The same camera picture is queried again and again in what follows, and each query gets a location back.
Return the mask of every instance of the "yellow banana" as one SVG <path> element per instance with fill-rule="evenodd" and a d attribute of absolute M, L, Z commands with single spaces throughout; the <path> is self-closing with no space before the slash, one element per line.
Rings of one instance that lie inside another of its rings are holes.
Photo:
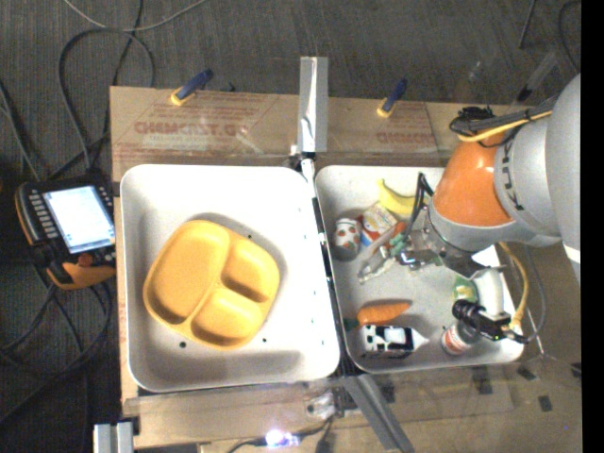
<path fill-rule="evenodd" d="M 403 196 L 394 192 L 386 186 L 386 182 L 380 179 L 377 182 L 379 188 L 379 203 L 386 210 L 398 215 L 411 216 L 413 212 L 414 196 Z"/>

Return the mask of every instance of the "yellow plate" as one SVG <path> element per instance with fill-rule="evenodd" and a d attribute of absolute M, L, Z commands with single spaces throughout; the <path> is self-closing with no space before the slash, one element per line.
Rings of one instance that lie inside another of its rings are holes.
<path fill-rule="evenodd" d="M 271 309 L 280 275 L 249 239 L 205 220 L 180 226 L 143 285 L 149 313 L 183 336 L 217 349 L 251 341 Z"/>

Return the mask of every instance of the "cable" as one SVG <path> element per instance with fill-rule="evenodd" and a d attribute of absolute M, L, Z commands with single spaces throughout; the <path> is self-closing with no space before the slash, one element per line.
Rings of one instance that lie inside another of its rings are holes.
<path fill-rule="evenodd" d="M 413 224 L 415 223 L 415 220 L 417 220 L 417 217 L 419 216 L 422 207 L 426 204 L 426 194 L 428 194 L 428 196 L 432 196 L 434 194 L 434 191 L 428 184 L 428 181 L 426 180 L 426 175 L 424 175 L 423 173 L 418 173 L 417 185 L 415 186 L 415 199 L 413 200 L 413 209 L 411 212 L 411 217 L 409 219 L 409 224 L 407 225 L 405 231 L 403 231 L 403 234 L 401 236 L 402 243 L 405 243 L 411 235 L 411 229 L 413 228 Z"/>
<path fill-rule="evenodd" d="M 81 341 L 79 341 L 79 338 L 77 339 L 79 353 L 74 360 L 72 360 L 71 362 L 68 363 L 67 366 L 65 366 L 64 368 L 62 368 L 59 371 L 56 371 L 56 372 L 53 372 L 50 374 L 46 374 L 44 372 L 41 373 L 40 370 L 35 369 L 28 364 L 24 364 L 22 362 L 15 360 L 12 356 L 6 354 L 5 352 L 0 353 L 0 359 L 5 360 L 8 363 L 10 363 L 11 365 L 18 367 L 20 370 L 29 373 L 34 378 L 38 378 L 38 379 L 41 379 L 44 381 L 44 383 L 39 388 L 37 388 L 33 392 L 31 392 L 23 401 L 21 401 L 19 404 L 14 406 L 9 412 L 5 413 L 4 416 L 0 417 L 0 426 L 2 426 L 14 413 L 16 413 L 20 408 L 22 408 L 25 404 L 27 404 L 31 399 L 33 399 L 35 396 L 37 396 L 41 391 L 43 391 L 44 389 L 46 389 L 48 386 L 55 383 L 56 381 L 58 381 L 60 379 L 64 379 L 64 378 L 70 376 L 71 374 L 80 371 L 88 362 L 90 362 L 95 357 L 95 352 L 92 353 L 92 351 L 94 351 L 94 349 L 100 344 L 100 342 L 106 338 L 107 329 L 109 327 L 109 321 L 110 321 L 111 312 L 112 312 L 112 300 L 111 300 L 109 287 L 104 282 L 102 283 L 102 285 L 104 288 L 106 299 L 108 301 L 107 306 L 105 306 L 105 304 L 103 303 L 103 300 L 101 299 L 100 295 L 95 290 L 95 288 L 91 287 L 91 289 L 94 291 L 94 295 L 97 298 L 97 300 L 99 301 L 99 304 L 105 314 L 105 321 L 103 323 L 103 326 L 101 327 L 101 330 L 97 333 L 97 335 L 94 337 L 94 339 L 91 341 L 91 343 L 87 347 L 85 347 L 85 348 L 81 347 Z M 52 300 L 56 300 L 56 298 L 55 298 L 55 292 L 57 291 L 56 286 L 54 284 L 52 284 L 49 287 L 49 289 L 53 289 L 53 291 L 52 291 L 53 299 Z M 61 312 L 61 314 L 63 314 L 63 313 L 65 314 L 64 318 L 65 318 L 66 322 L 68 323 L 69 329 L 73 328 L 72 332 L 76 335 L 75 328 L 73 327 L 73 322 L 67 315 L 67 312 L 62 307 L 62 305 L 58 302 L 58 300 L 56 300 L 56 303 L 59 307 L 59 311 Z"/>
<path fill-rule="evenodd" d="M 36 172 L 36 168 L 34 168 L 34 165 L 31 162 L 29 154 L 25 150 L 25 145 L 23 144 L 23 140 L 21 139 L 21 136 L 19 135 L 19 131 L 17 130 L 17 123 L 15 122 L 15 118 L 12 115 L 12 112 L 10 110 L 10 105 L 8 104 L 8 93 L 1 80 L 0 80 L 0 96 L 2 97 L 2 106 L 3 106 L 2 108 L 0 108 L 0 110 L 2 111 L 2 114 L 4 114 L 4 116 L 8 120 L 8 123 L 10 124 L 10 130 L 12 131 L 12 134 L 15 137 L 17 144 L 19 145 L 19 149 L 21 150 L 22 159 L 25 160 L 25 163 L 29 167 L 29 171 L 31 171 L 31 174 L 36 178 L 36 180 L 39 181 L 40 177 L 39 177 L 38 173 Z"/>
<path fill-rule="evenodd" d="M 555 104 L 556 98 L 550 97 L 534 108 L 481 120 L 468 120 L 467 117 L 460 112 L 460 115 L 449 124 L 449 129 L 456 134 L 472 138 L 479 131 L 484 129 L 491 129 L 505 125 L 518 126 L 520 122 L 534 120 L 537 118 L 537 116 L 552 111 Z"/>
<path fill-rule="evenodd" d="M 76 43 L 78 43 L 84 37 L 89 36 L 91 34 L 102 33 L 102 32 L 108 32 L 108 33 L 112 33 L 112 34 L 122 35 L 122 36 L 128 38 L 129 42 L 135 42 L 136 44 L 138 44 L 143 49 L 144 54 L 147 57 L 147 64 L 148 64 L 149 68 L 151 69 L 151 77 L 150 77 L 149 87 L 151 87 L 153 85 L 153 80 L 154 80 L 154 77 L 155 77 L 155 64 L 154 64 L 154 61 L 153 61 L 153 57 L 151 55 L 151 51 L 147 48 L 147 46 L 142 41 L 140 41 L 134 35 L 125 33 L 122 30 L 111 29 L 111 28 L 93 28 L 93 29 L 89 29 L 89 30 L 84 30 L 83 32 L 80 32 L 79 34 L 73 36 L 65 44 L 65 46 L 63 47 L 63 49 L 62 49 L 62 51 L 60 53 L 60 56 L 59 56 L 59 66 L 58 66 L 58 79 L 59 79 L 59 87 L 60 87 L 60 90 L 61 90 L 60 96 L 61 96 L 61 99 L 63 101 L 63 104 L 65 105 L 65 108 L 67 108 L 67 112 L 69 114 L 69 118 L 70 118 L 70 120 L 72 122 L 72 125 L 75 128 L 77 138 L 79 139 L 80 144 L 82 146 L 82 153 L 80 153 L 80 155 L 83 154 L 84 161 L 85 161 L 85 164 L 86 164 L 86 168 L 88 170 L 90 170 L 90 168 L 92 166 L 92 162 L 91 162 L 91 159 L 90 159 L 90 154 L 89 154 L 88 146 L 86 145 L 86 141 L 84 139 L 84 132 L 83 132 L 83 130 L 82 130 L 79 122 L 77 121 L 76 114 L 74 112 L 73 106 L 72 106 L 72 104 L 71 104 L 71 102 L 69 100 L 69 97 L 67 95 L 67 87 L 66 87 L 65 82 L 64 82 L 65 56 L 76 45 Z"/>
<path fill-rule="evenodd" d="M 525 315 L 525 308 L 527 307 L 527 300 L 529 298 L 529 279 L 527 278 L 527 271 L 523 267 L 522 262 L 510 250 L 508 244 L 499 242 L 499 246 L 503 248 L 503 251 L 506 252 L 506 254 L 508 254 L 508 257 L 522 276 L 522 297 L 520 299 L 520 304 L 518 304 L 516 312 L 510 321 L 510 328 L 516 328 L 520 326 L 520 323 Z"/>
<path fill-rule="evenodd" d="M 9 343 L 1 344 L 0 353 L 3 353 L 3 352 L 9 353 L 12 349 L 17 348 L 19 345 L 21 345 L 23 342 L 25 342 L 27 340 L 27 338 L 33 332 L 36 331 L 36 329 L 42 322 L 42 318 L 44 317 L 44 314 L 46 313 L 46 309 L 48 308 L 48 305 L 53 301 L 54 295 L 55 295 L 54 290 L 47 291 L 46 298 L 42 302 L 42 306 L 38 309 L 38 312 L 36 313 L 33 320 L 31 321 L 31 324 L 27 327 L 27 329 L 19 337 L 10 341 Z"/>
<path fill-rule="evenodd" d="M 101 137 L 99 139 L 97 139 L 90 146 L 88 146 L 88 152 L 90 153 L 94 149 L 99 148 L 100 146 L 102 146 L 103 145 L 103 141 L 107 138 L 107 136 L 109 134 L 110 134 L 109 131 L 105 131 L 101 135 Z M 64 164 L 62 164 L 56 171 L 54 171 L 53 173 L 51 173 L 50 176 L 48 177 L 48 179 L 55 179 L 55 178 L 61 176 L 63 173 L 65 173 L 69 168 L 71 168 L 83 156 L 84 156 L 84 151 L 80 151 L 75 156 L 71 157 L 68 161 L 66 161 Z"/>
<path fill-rule="evenodd" d="M 329 429 L 331 428 L 331 423 L 333 422 L 333 418 L 334 418 L 334 415 L 332 414 L 331 416 L 329 416 L 329 418 L 327 420 L 325 420 L 325 422 L 321 426 L 316 427 L 316 428 L 311 428 L 311 429 L 303 429 L 301 431 L 298 431 L 297 433 L 293 433 L 293 436 L 298 437 L 300 442 L 302 442 L 302 440 L 304 440 L 308 436 L 312 436 L 312 435 L 322 431 L 323 429 L 325 429 L 326 432 L 321 436 L 321 439 L 319 440 L 319 443 L 321 443 L 322 441 L 324 442 L 327 437 L 327 434 L 329 432 Z M 234 451 L 237 451 L 239 448 L 242 448 L 244 446 L 267 446 L 266 438 L 263 436 L 259 436 L 258 438 L 244 440 L 244 441 L 232 446 L 228 450 L 227 453 L 233 453 Z"/>
<path fill-rule="evenodd" d="M 134 22 L 135 27 L 137 27 L 141 24 L 142 17 L 143 17 L 143 0 L 139 0 L 136 20 Z M 130 46 L 133 42 L 134 42 L 133 40 L 128 40 L 126 43 L 126 47 L 124 48 L 124 51 L 122 52 L 122 55 L 120 56 L 120 61 L 118 62 L 117 66 L 115 68 L 115 72 L 113 73 L 113 79 L 111 80 L 112 86 L 117 85 L 117 79 L 118 79 L 118 75 L 120 73 L 120 69 L 122 68 L 122 64 L 126 61 L 126 56 L 130 49 Z M 148 54 L 148 57 L 152 60 L 152 55 L 150 54 L 149 50 L 146 49 L 145 52 Z M 148 83 L 147 87 L 153 86 L 154 79 L 155 79 L 155 70 L 154 70 L 154 64 L 152 61 L 151 62 L 151 73 L 150 73 L 149 83 Z M 105 118 L 104 118 L 104 123 L 103 123 L 103 132 L 101 134 L 101 140 L 98 142 L 98 145 L 94 147 L 94 156 L 91 159 L 92 167 L 95 166 L 96 161 L 101 154 L 102 144 L 105 141 L 105 138 L 107 138 L 107 136 L 109 134 L 110 133 L 109 133 L 109 104 L 108 104 L 105 109 Z"/>
<path fill-rule="evenodd" d="M 535 260 L 533 259 L 530 247 L 525 244 L 524 249 L 525 249 L 525 254 L 527 255 L 527 262 L 528 262 L 530 271 L 535 275 L 535 282 L 537 283 L 537 291 L 539 292 L 539 296 L 541 298 L 541 308 L 542 308 L 541 318 L 539 319 L 539 323 L 537 324 L 537 327 L 534 328 L 533 333 L 530 336 L 528 336 L 528 341 L 530 342 L 530 341 L 533 341 L 538 336 L 539 332 L 541 332 L 541 329 L 545 325 L 545 319 L 547 317 L 547 299 L 545 297 L 545 286 L 544 286 L 543 281 L 541 280 L 541 275 L 539 274 L 539 271 L 537 270 L 537 267 L 535 266 Z"/>
<path fill-rule="evenodd" d="M 314 449 L 315 453 L 328 453 L 329 451 L 331 451 L 329 443 L 327 442 L 327 436 L 331 430 L 331 426 L 333 425 L 333 418 L 334 415 L 329 416 L 328 423 L 327 423 L 327 427 L 325 428 L 325 431 L 323 432 L 323 434 L 321 435 L 321 438 L 319 438 L 319 441 L 317 442 L 317 445 Z"/>
<path fill-rule="evenodd" d="M 564 37 L 564 29 L 563 29 L 563 19 L 566 12 L 575 5 L 581 5 L 581 0 L 571 0 L 570 2 L 566 2 L 560 8 L 558 12 L 558 33 L 560 34 L 560 41 L 562 42 L 562 47 L 564 48 L 564 52 L 566 52 L 566 56 L 570 60 L 573 69 L 575 69 L 576 73 L 580 72 L 580 65 L 573 59 L 573 56 L 568 48 L 568 43 L 566 42 L 566 38 Z"/>
<path fill-rule="evenodd" d="M 516 134 L 518 134 L 518 132 L 520 132 L 520 129 L 522 129 L 522 126 L 517 126 L 517 127 L 513 128 L 512 131 L 510 131 L 510 133 L 498 143 L 485 144 L 482 141 L 478 141 L 478 144 L 480 144 L 484 148 L 502 146 L 505 143 L 509 143 L 514 138 L 514 136 Z"/>
<path fill-rule="evenodd" d="M 481 132 L 476 136 L 464 136 L 462 134 L 458 134 L 458 138 L 465 143 L 477 143 L 487 138 L 491 138 L 496 136 L 497 134 L 501 134 L 502 132 L 506 132 L 509 129 L 512 129 L 517 126 L 525 125 L 526 123 L 530 123 L 531 121 L 537 121 L 539 119 L 543 119 L 549 116 L 552 113 L 551 110 L 547 112 L 542 112 L 541 114 L 536 114 L 531 116 L 530 118 L 520 119 L 519 121 L 514 121 L 513 123 L 509 123 L 503 126 L 494 127 L 493 129 L 489 129 L 488 131 Z"/>
<path fill-rule="evenodd" d="M 61 315 L 63 316 L 63 319 L 65 320 L 65 322 L 67 323 L 67 327 L 69 329 L 69 331 L 71 332 L 72 338 L 74 339 L 75 345 L 77 347 L 77 350 L 80 354 L 82 354 L 82 352 L 84 351 L 84 347 L 82 346 L 82 342 L 79 338 L 79 336 L 77 335 L 76 332 L 76 327 L 74 326 L 74 322 L 72 321 L 71 317 L 69 316 L 69 314 L 67 313 L 67 310 L 65 310 L 65 308 L 63 307 L 63 305 L 60 303 L 59 298 L 54 295 L 54 301 L 57 304 L 57 307 L 59 308 L 59 311 L 61 313 Z M 87 446 L 89 443 L 89 438 L 90 438 L 90 430 L 91 430 L 91 409 L 90 409 L 90 402 L 89 402 L 89 395 L 90 395 L 90 388 L 89 388 L 89 378 L 88 378 L 88 372 L 87 371 L 82 371 L 82 384 L 83 384 L 83 388 L 84 388 L 84 420 L 83 420 L 83 427 L 82 427 L 82 452 L 87 451 Z"/>
<path fill-rule="evenodd" d="M 52 284 L 50 285 L 50 288 L 56 289 L 57 286 Z M 31 366 L 30 364 L 14 359 L 10 352 L 7 352 L 3 349 L 0 350 L 0 360 L 10 364 L 13 367 L 18 368 L 20 371 L 30 374 L 32 377 L 37 379 L 56 380 L 65 378 L 71 375 L 72 373 L 79 371 L 88 361 L 90 361 L 94 357 L 95 348 L 102 340 L 105 339 L 107 329 L 109 328 L 109 321 L 111 319 L 112 306 L 109 291 L 106 290 L 106 298 L 108 299 L 107 307 L 105 307 L 102 303 L 102 299 L 100 298 L 100 295 L 98 295 L 98 293 L 95 294 L 95 297 L 101 304 L 101 308 L 103 309 L 105 314 L 103 326 L 101 327 L 101 330 L 96 334 L 92 342 L 85 349 L 82 350 L 82 352 L 77 356 L 77 358 L 71 361 L 64 368 L 58 371 L 45 372 L 36 367 Z"/>
<path fill-rule="evenodd" d="M 200 5 L 206 3 L 208 0 L 198 0 L 197 2 L 185 7 L 184 9 L 178 11 L 177 13 L 175 13 L 174 15 L 161 20 L 159 22 L 157 22 L 156 24 L 152 24 L 152 25 L 145 25 L 145 26 L 134 26 L 132 28 L 117 28 L 114 30 L 118 30 L 118 31 L 122 31 L 122 32 L 143 32 L 145 30 L 152 30 L 154 28 L 158 28 L 162 25 L 168 24 L 169 22 L 172 22 L 175 18 L 193 10 L 194 8 L 199 7 Z M 82 17 L 83 19 L 87 20 L 90 24 L 96 25 L 98 27 L 101 28 L 111 28 L 108 25 L 105 24 L 101 24 L 100 22 L 95 21 L 93 18 L 89 17 L 88 15 L 86 15 L 82 10 L 80 10 L 78 7 L 76 7 L 70 0 L 63 0 L 63 2 L 65 2 L 75 13 L 77 13 L 80 17 Z"/>

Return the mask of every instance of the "black wire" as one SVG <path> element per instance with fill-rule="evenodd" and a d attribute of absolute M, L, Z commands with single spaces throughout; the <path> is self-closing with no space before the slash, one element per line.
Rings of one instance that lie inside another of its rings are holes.
<path fill-rule="evenodd" d="M 67 310 L 65 310 L 63 305 L 60 303 L 59 298 L 57 297 L 56 294 L 54 295 L 54 302 L 57 304 L 57 307 L 58 307 L 61 315 L 63 316 L 63 319 L 67 323 L 67 328 L 71 332 L 71 335 L 72 335 L 72 338 L 74 339 L 77 350 L 78 350 L 79 354 L 81 355 L 84 351 L 84 347 L 82 345 L 81 339 L 79 338 L 79 335 L 76 332 L 76 327 L 74 326 L 74 322 L 72 321 L 71 317 L 67 313 Z M 90 384 L 90 380 L 88 378 L 88 371 L 86 369 L 84 369 L 82 371 L 82 385 L 83 385 L 83 389 L 84 389 L 84 394 L 83 394 L 83 396 L 84 396 L 84 399 L 83 399 L 84 419 L 83 419 L 83 427 L 82 427 L 82 448 L 81 448 L 82 452 L 88 450 L 90 432 L 92 429 L 91 428 L 92 415 L 91 415 L 90 400 L 89 400 L 89 396 L 90 396 L 89 384 Z"/>
<path fill-rule="evenodd" d="M 149 68 L 151 69 L 151 78 L 150 78 L 149 87 L 151 87 L 153 85 L 153 80 L 155 77 L 155 63 L 153 61 L 153 56 L 151 54 L 151 51 L 148 49 L 148 47 L 142 41 L 140 41 L 137 37 L 135 37 L 132 34 L 128 34 L 121 30 L 116 30 L 116 29 L 112 29 L 112 28 L 91 28 L 88 30 L 84 30 L 83 32 L 80 32 L 79 34 L 73 36 L 65 44 L 65 46 L 63 47 L 63 50 L 60 53 L 60 57 L 59 57 L 58 79 L 59 79 L 59 87 L 60 87 L 60 96 L 63 101 L 63 104 L 65 105 L 65 108 L 67 109 L 67 113 L 72 122 L 72 125 L 75 128 L 76 136 L 78 137 L 80 144 L 82 146 L 82 150 L 78 154 L 78 156 L 83 156 L 87 170 L 91 169 L 92 162 L 90 159 L 88 145 L 86 144 L 86 140 L 84 138 L 84 131 L 77 120 L 76 113 L 74 111 L 74 107 L 68 96 L 67 86 L 65 84 L 65 79 L 64 79 L 65 58 L 66 58 L 67 53 L 84 37 L 87 37 L 91 34 L 100 34 L 100 33 L 111 33 L 111 34 L 122 35 L 122 36 L 127 37 L 129 42 L 135 42 L 136 44 L 138 44 L 143 49 L 143 51 L 147 57 L 147 63 L 149 65 Z M 59 169 L 61 171 L 64 171 L 65 165 L 61 166 Z"/>
<path fill-rule="evenodd" d="M 409 224 L 405 228 L 405 231 L 403 231 L 403 234 L 401 237 L 402 243 L 406 242 L 407 239 L 409 238 L 409 235 L 411 234 L 411 230 L 413 228 L 413 224 L 417 220 L 417 217 L 419 216 L 420 211 L 426 204 L 426 200 L 425 200 L 426 194 L 428 196 L 432 196 L 434 194 L 434 191 L 428 184 L 426 175 L 424 175 L 423 173 L 418 173 L 417 174 L 417 184 L 415 186 L 415 198 L 413 200 L 413 208 L 411 210 L 411 217 L 409 219 Z"/>
<path fill-rule="evenodd" d="M 17 348 L 20 344 L 22 344 L 33 332 L 36 331 L 40 323 L 42 322 L 42 318 L 46 313 L 46 309 L 48 305 L 53 301 L 55 292 L 54 290 L 48 290 L 46 294 L 46 298 L 44 299 L 42 306 L 38 309 L 38 312 L 34 316 L 33 320 L 29 327 L 23 332 L 19 337 L 10 341 L 9 343 L 4 343 L 0 345 L 0 352 L 10 352 L 12 349 Z"/>
<path fill-rule="evenodd" d="M 15 117 L 12 114 L 12 109 L 10 108 L 10 105 L 8 103 L 8 92 L 7 92 L 6 88 L 4 87 L 4 84 L 2 83 L 1 80 L 0 80 L 0 97 L 2 98 L 2 107 L 0 107 L 0 110 L 2 110 L 2 114 L 4 114 L 5 117 L 7 118 L 8 123 L 10 124 L 10 130 L 12 131 L 12 134 L 21 151 L 22 167 L 23 167 L 23 161 L 25 161 L 25 163 L 29 167 L 29 171 L 31 172 L 31 174 L 37 180 L 39 180 L 40 177 L 38 176 L 38 173 L 36 172 L 36 168 L 34 168 L 34 165 L 31 162 L 31 158 L 29 157 L 29 154 L 27 153 L 27 150 L 25 149 L 25 144 L 23 142 L 23 139 L 21 138 Z"/>
<path fill-rule="evenodd" d="M 88 152 L 90 153 L 91 151 L 93 151 L 96 147 L 102 146 L 103 142 L 105 141 L 105 139 L 107 138 L 107 136 L 109 135 L 109 132 L 106 131 L 98 140 L 96 140 L 94 143 L 92 143 L 90 146 L 88 146 Z M 57 171 L 55 171 L 54 173 L 52 173 L 48 179 L 55 179 L 59 176 L 61 176 L 63 173 L 65 173 L 69 168 L 71 168 L 74 164 L 76 164 L 76 162 L 78 162 L 82 156 L 84 156 L 84 151 L 80 151 L 79 153 L 77 153 L 75 156 L 71 157 L 68 161 L 66 161 L 64 164 L 62 164 Z"/>
<path fill-rule="evenodd" d="M 307 431 L 293 433 L 293 436 L 297 436 L 298 438 L 300 438 L 300 442 L 301 442 L 308 436 L 317 434 L 319 431 L 322 431 L 324 428 L 327 427 L 326 432 L 321 436 L 321 439 L 319 440 L 319 442 L 321 442 L 321 441 L 325 440 L 325 438 L 327 437 L 327 433 L 329 432 L 329 429 L 331 428 L 331 423 L 333 422 L 333 418 L 334 418 L 334 415 L 332 414 L 331 416 L 329 416 L 329 418 L 327 420 L 325 420 L 325 422 L 320 427 L 310 429 Z M 236 445 L 231 447 L 227 453 L 233 453 L 234 451 L 237 451 L 239 448 L 241 448 L 243 446 L 266 446 L 266 440 L 262 436 L 259 436 L 258 438 L 254 438 L 251 440 L 245 440 L 245 441 L 237 443 Z"/>
<path fill-rule="evenodd" d="M 581 5 L 581 0 L 571 0 L 569 2 L 566 2 L 560 8 L 560 11 L 558 12 L 558 33 L 560 34 L 560 41 L 562 42 L 562 47 L 564 47 L 564 52 L 566 52 L 566 56 L 570 60 L 573 68 L 575 69 L 575 72 L 579 73 L 581 70 L 580 65 L 573 59 L 570 49 L 568 48 L 568 42 L 566 41 L 566 38 L 564 37 L 564 29 L 563 29 L 564 16 L 566 15 L 566 12 L 575 5 Z"/>
<path fill-rule="evenodd" d="M 52 284 L 50 288 L 56 289 L 57 286 Z M 45 380 L 54 380 L 54 379 L 62 379 L 70 376 L 71 374 L 79 371 L 82 367 L 89 362 L 96 353 L 97 346 L 105 339 L 107 329 L 109 328 L 109 321 L 111 319 L 111 297 L 110 292 L 106 290 L 106 298 L 108 299 L 108 306 L 105 307 L 102 303 L 100 295 L 95 294 L 95 297 L 99 301 L 101 308 L 105 312 L 105 320 L 103 322 L 103 326 L 101 330 L 96 334 L 92 342 L 75 358 L 72 362 L 70 362 L 64 368 L 58 371 L 46 372 L 37 367 L 31 366 L 26 362 L 19 361 L 12 357 L 9 352 L 5 352 L 4 350 L 0 351 L 0 360 L 8 363 L 9 365 L 18 368 L 20 371 L 28 373 L 34 378 L 37 379 L 45 379 Z"/>
<path fill-rule="evenodd" d="M 40 387 L 38 387 L 37 389 L 32 391 L 23 401 L 21 401 L 20 403 L 15 405 L 9 412 L 5 413 L 4 416 L 0 417 L 0 427 L 14 413 L 16 413 L 18 410 L 20 410 L 25 404 L 27 404 L 30 400 L 32 400 L 34 397 L 36 397 L 43 390 L 45 390 L 46 388 L 48 388 L 55 382 L 62 380 L 64 378 L 67 378 L 68 376 L 82 370 L 84 366 L 86 366 L 92 359 L 94 359 L 95 352 L 96 352 L 95 349 L 100 344 L 100 342 L 105 340 L 105 338 L 107 337 L 107 329 L 109 327 L 109 321 L 110 321 L 111 313 L 112 313 L 112 299 L 111 299 L 111 293 L 110 293 L 109 287 L 104 282 L 101 285 L 103 286 L 103 290 L 105 292 L 105 296 L 107 299 L 107 306 L 103 303 L 103 300 L 101 299 L 100 295 L 98 294 L 98 291 L 94 287 L 91 287 L 91 289 L 93 290 L 95 297 L 97 298 L 101 308 L 103 309 L 103 311 L 105 313 L 105 321 L 103 323 L 103 326 L 102 326 L 101 330 L 97 333 L 97 335 L 94 337 L 92 342 L 87 347 L 80 348 L 81 341 L 79 340 L 79 338 L 77 339 L 78 349 L 80 349 L 79 354 L 73 361 L 71 361 L 63 369 L 61 369 L 60 371 L 48 374 L 48 373 L 41 372 L 40 370 L 35 369 L 28 364 L 24 364 L 22 362 L 17 361 L 13 357 L 6 355 L 4 352 L 0 354 L 1 359 L 7 360 L 11 365 L 14 365 L 14 366 L 18 367 L 20 370 L 29 373 L 34 378 L 43 380 L 43 383 Z M 57 290 L 57 286 L 52 284 L 49 286 L 49 289 L 51 289 L 51 288 L 53 289 L 52 297 L 55 297 L 55 292 Z M 58 304 L 59 311 L 61 311 L 61 314 L 63 314 L 63 313 L 66 314 L 66 311 L 64 310 L 62 305 L 58 301 L 56 301 L 56 303 Z M 64 318 L 68 323 L 69 329 L 71 329 L 73 327 L 73 322 L 71 321 L 71 319 L 69 318 L 68 315 L 65 315 Z M 75 335 L 77 335 L 74 327 L 73 327 L 72 332 Z M 88 379 L 87 378 L 86 378 L 86 381 L 87 381 L 86 401 L 87 401 L 87 406 L 88 406 L 88 393 L 89 392 L 88 392 Z"/>
<path fill-rule="evenodd" d="M 490 119 L 468 121 L 464 119 L 455 118 L 449 124 L 449 129 L 455 132 L 456 134 L 462 134 L 464 136 L 473 136 L 477 134 L 478 131 L 481 131 L 483 129 L 504 126 L 525 119 L 531 120 L 534 116 L 553 110 L 555 104 L 556 98 L 550 97 L 538 106 L 535 106 L 534 108 L 513 112 L 512 114 L 504 114 L 503 116 L 497 116 Z"/>
<path fill-rule="evenodd" d="M 134 23 L 133 28 L 136 28 L 141 24 L 141 20 L 143 18 L 143 0 L 139 0 L 138 9 L 139 9 L 139 11 L 137 13 L 136 22 Z M 129 34 L 132 37 L 134 37 L 135 31 L 133 30 L 132 32 L 129 32 Z M 122 68 L 122 65 L 124 64 L 124 62 L 126 61 L 128 50 L 130 49 L 131 44 L 132 44 L 132 40 L 128 40 L 128 42 L 126 43 L 126 47 L 124 48 L 124 51 L 122 52 L 122 55 L 120 56 L 120 61 L 118 62 L 117 67 L 115 68 L 115 73 L 113 74 L 113 79 L 111 80 L 112 86 L 117 85 L 117 78 L 120 73 L 120 69 Z M 153 74 L 154 74 L 154 72 L 152 72 L 151 80 L 149 82 L 149 87 L 151 87 L 153 85 Z M 105 121 L 103 123 L 103 133 L 101 134 L 101 140 L 100 140 L 99 145 L 97 145 L 95 147 L 94 156 L 91 159 L 91 167 L 95 166 L 96 161 L 98 160 L 98 158 L 101 154 L 101 149 L 102 149 L 103 143 L 105 142 L 108 135 L 109 135 L 109 105 L 107 105 L 107 107 L 105 109 Z"/>
<path fill-rule="evenodd" d="M 528 266 L 530 267 L 531 272 L 535 276 L 535 281 L 537 282 L 537 290 L 539 291 L 539 297 L 541 299 L 541 318 L 539 319 L 539 323 L 535 327 L 535 330 L 527 338 L 527 343 L 530 343 L 531 341 L 537 338 L 539 332 L 541 332 L 541 329 L 545 325 L 545 319 L 547 317 L 547 299 L 545 297 L 545 285 L 541 280 L 541 274 L 539 274 L 537 266 L 535 265 L 535 260 L 532 256 L 532 252 L 530 251 L 529 246 L 526 244 L 524 245 L 524 249 L 525 254 L 527 256 Z"/>
<path fill-rule="evenodd" d="M 462 108 L 458 111 L 457 117 L 451 121 L 449 124 L 449 129 L 457 134 L 461 134 L 462 136 L 472 137 L 475 136 L 476 133 L 473 132 L 465 132 L 463 130 L 457 129 L 456 124 L 459 122 L 462 123 L 471 123 L 473 121 L 483 121 L 485 119 L 492 119 L 495 115 L 490 107 L 486 108 L 478 108 L 476 106 L 471 106 L 469 108 Z"/>

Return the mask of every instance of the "table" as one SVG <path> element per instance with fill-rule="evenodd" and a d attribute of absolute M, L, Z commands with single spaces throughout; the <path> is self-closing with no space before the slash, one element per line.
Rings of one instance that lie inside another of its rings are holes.
<path fill-rule="evenodd" d="M 297 132 L 295 95 L 198 92 L 186 106 L 169 104 L 171 90 L 111 88 L 113 173 L 117 190 L 127 169 L 142 163 L 280 164 Z M 327 153 L 330 163 L 444 166 L 457 145 L 449 122 L 465 105 L 399 101 L 384 120 L 379 100 L 329 98 Z M 495 114 L 507 107 L 494 106 Z M 278 422 L 296 430 L 317 424 L 308 405 L 330 387 L 313 383 L 238 387 L 174 394 L 146 394 L 127 367 L 126 297 L 121 202 L 115 198 L 118 315 L 122 404 L 125 417 L 138 418 L 137 448 L 203 443 L 258 436 Z M 497 403 L 485 405 L 486 411 Z M 422 410 L 421 401 L 409 399 Z M 245 418 L 233 425 L 232 418 Z M 347 418 L 347 428 L 366 420 Z"/>

